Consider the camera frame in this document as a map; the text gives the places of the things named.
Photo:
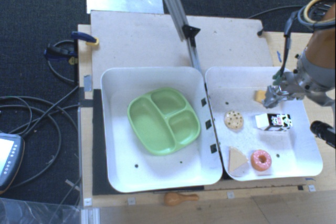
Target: green divided plate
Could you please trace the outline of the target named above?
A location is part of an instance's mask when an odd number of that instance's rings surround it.
[[[128,107],[131,126],[145,148],[167,155],[193,142],[201,125],[186,98],[172,88],[160,88],[134,99]]]

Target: black microphone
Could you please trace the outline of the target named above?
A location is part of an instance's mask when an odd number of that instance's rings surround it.
[[[325,140],[325,142],[335,148],[336,136],[333,133],[332,127],[321,121],[314,121],[310,125],[310,130],[315,134],[318,138]]]

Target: wooden table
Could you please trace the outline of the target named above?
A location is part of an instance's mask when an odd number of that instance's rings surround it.
[[[79,31],[91,33],[89,25],[79,25]],[[287,68],[296,66],[310,34],[292,34],[292,48]],[[274,66],[280,66],[277,51],[283,51],[282,33],[264,33]],[[79,78],[92,74],[92,49],[79,44]],[[330,97],[335,98],[335,91]],[[92,99],[85,92],[85,99]],[[305,99],[310,123],[320,120],[333,125],[330,108],[322,108]],[[317,138],[323,159],[323,171],[314,178],[283,178],[258,182],[218,182],[197,191],[199,201],[184,202],[176,207],[163,205],[163,193],[131,193],[122,195],[92,195],[93,108],[80,109],[80,148],[83,205],[100,208],[101,223],[332,223],[336,204],[335,149]],[[129,198],[135,205],[129,205]]]

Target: pink frosted donut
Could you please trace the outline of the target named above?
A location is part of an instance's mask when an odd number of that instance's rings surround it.
[[[271,167],[271,156],[263,150],[254,151],[251,155],[251,164],[255,170],[265,171]]]

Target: cow print carton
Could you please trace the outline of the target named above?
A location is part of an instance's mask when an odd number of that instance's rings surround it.
[[[256,115],[257,127],[264,131],[287,131],[293,126],[289,114]]]

